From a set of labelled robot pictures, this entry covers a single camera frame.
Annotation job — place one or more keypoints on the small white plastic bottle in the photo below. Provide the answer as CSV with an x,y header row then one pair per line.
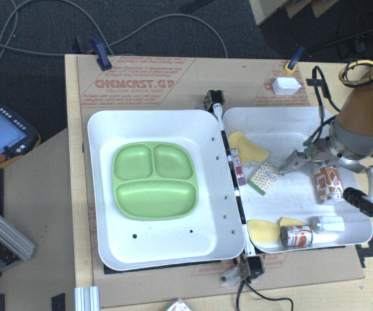
x,y
285,85

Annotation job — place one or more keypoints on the purple and white carton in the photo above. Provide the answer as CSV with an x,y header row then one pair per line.
x,y
239,172

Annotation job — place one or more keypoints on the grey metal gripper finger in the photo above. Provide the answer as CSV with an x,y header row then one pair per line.
x,y
288,166
298,155

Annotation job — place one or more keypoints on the white bottle with grey cap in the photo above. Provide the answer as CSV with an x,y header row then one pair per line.
x,y
330,223

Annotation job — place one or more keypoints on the red and white can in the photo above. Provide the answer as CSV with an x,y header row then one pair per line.
x,y
297,236

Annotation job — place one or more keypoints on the thin black and white rod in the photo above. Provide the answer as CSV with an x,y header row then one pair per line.
x,y
236,181

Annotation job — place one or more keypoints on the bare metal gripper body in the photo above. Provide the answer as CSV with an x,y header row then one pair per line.
x,y
333,156

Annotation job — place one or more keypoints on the brown cardboard board red print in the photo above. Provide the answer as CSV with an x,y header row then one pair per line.
x,y
180,290

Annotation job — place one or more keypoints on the white plastic tray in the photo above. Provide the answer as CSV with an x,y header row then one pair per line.
x,y
290,199
160,248

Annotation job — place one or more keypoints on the black cylinder on white bracket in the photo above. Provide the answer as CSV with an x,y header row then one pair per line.
x,y
361,200

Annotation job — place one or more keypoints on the orange and white carton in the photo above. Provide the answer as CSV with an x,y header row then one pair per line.
x,y
328,185

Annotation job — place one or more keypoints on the green divided plate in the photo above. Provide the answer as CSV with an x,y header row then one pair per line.
x,y
155,193

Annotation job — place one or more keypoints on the white orange and green packet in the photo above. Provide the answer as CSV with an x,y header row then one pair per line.
x,y
263,177

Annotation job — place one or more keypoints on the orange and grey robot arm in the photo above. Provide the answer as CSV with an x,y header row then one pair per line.
x,y
361,109

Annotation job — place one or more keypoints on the yellow round toy crisp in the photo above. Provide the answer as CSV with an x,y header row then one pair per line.
x,y
262,231
234,139
253,151
290,221

